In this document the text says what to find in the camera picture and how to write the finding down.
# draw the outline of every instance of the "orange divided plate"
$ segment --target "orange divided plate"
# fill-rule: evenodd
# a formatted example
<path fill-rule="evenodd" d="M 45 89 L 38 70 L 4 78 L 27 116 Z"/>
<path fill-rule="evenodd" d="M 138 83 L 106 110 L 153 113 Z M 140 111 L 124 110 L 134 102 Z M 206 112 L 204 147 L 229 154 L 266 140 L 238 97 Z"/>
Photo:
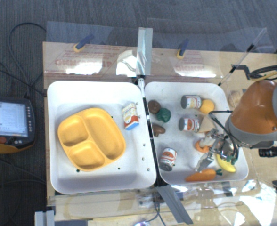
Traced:
<path fill-rule="evenodd" d="M 82 171 L 93 171 L 118 160 L 125 139 L 107 111 L 90 108 L 63 120 L 58 137 L 67 157 Z"/>

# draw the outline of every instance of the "yellow banana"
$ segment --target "yellow banana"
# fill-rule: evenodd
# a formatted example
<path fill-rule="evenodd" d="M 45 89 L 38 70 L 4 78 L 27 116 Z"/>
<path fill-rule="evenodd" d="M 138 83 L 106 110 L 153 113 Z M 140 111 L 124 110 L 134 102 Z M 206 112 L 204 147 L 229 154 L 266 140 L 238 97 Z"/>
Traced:
<path fill-rule="evenodd" d="M 236 172 L 236 168 L 231 164 L 231 162 L 227 162 L 220 158 L 220 155 L 216 154 L 216 159 L 218 164 L 221 166 L 222 169 L 228 172 Z"/>

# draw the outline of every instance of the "can label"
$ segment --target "can label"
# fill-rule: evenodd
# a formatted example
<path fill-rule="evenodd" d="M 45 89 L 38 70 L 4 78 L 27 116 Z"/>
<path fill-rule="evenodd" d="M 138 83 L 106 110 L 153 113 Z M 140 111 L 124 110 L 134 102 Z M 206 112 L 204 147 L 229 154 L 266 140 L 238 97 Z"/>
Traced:
<path fill-rule="evenodd" d="M 191 118 L 181 118 L 179 120 L 179 129 L 185 131 L 199 131 L 199 120 L 198 119 L 191 119 Z"/>
<path fill-rule="evenodd" d="M 134 103 L 122 109 L 124 127 L 126 130 L 131 130 L 139 124 L 137 107 Z"/>
<path fill-rule="evenodd" d="M 177 152 L 172 148 L 165 148 L 163 150 L 161 159 L 159 161 L 159 167 L 165 171 L 172 171 Z"/>
<path fill-rule="evenodd" d="M 201 107 L 201 98 L 199 96 L 183 96 L 180 103 L 183 109 L 199 109 Z"/>

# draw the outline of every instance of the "toy carrot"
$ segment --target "toy carrot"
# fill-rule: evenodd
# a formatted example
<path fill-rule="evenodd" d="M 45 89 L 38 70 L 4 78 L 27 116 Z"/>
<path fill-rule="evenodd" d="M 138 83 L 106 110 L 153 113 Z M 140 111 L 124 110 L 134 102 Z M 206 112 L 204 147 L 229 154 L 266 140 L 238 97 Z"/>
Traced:
<path fill-rule="evenodd" d="M 210 181 L 213 180 L 216 175 L 222 176 L 222 169 L 214 170 L 212 168 L 206 168 L 201 172 L 196 172 L 191 176 L 185 178 L 187 182 L 195 182 L 195 181 Z"/>

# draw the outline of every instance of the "gray floor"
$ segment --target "gray floor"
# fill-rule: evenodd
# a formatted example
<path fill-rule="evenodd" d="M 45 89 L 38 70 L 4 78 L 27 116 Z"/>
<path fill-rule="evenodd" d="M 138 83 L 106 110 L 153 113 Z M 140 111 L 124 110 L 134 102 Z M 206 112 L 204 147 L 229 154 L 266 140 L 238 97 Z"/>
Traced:
<path fill-rule="evenodd" d="M 277 50 L 277 0 L 0 0 L 0 62 L 12 75 L 24 80 L 7 46 L 11 29 L 24 22 L 47 28 L 49 21 L 133 30 L 153 27 L 154 47 L 174 48 L 183 38 L 177 38 L 180 33 L 190 36 L 191 49 L 219 51 L 245 51 L 259 31 L 267 28 L 260 48 L 254 52 Z M 116 37 L 123 44 L 136 45 L 131 34 L 118 33 Z M 34 25 L 22 25 L 11 34 L 14 54 L 30 83 L 42 72 L 41 42 L 46 39 L 46 33 Z M 57 34 L 50 40 L 65 41 L 68 36 Z M 34 87 L 42 90 L 42 77 Z M 0 72 L 0 95 L 9 92 L 11 97 L 22 97 L 25 91 L 25 85 L 17 80 L 10 84 L 10 77 Z M 34 147 L 0 158 L 45 179 L 43 98 L 31 90 L 30 99 L 37 121 Z M 46 210 L 46 189 L 40 183 L 14 183 L 2 190 L 2 180 L 18 177 L 35 179 L 0 161 L 0 225 L 31 226 L 34 212 Z"/>

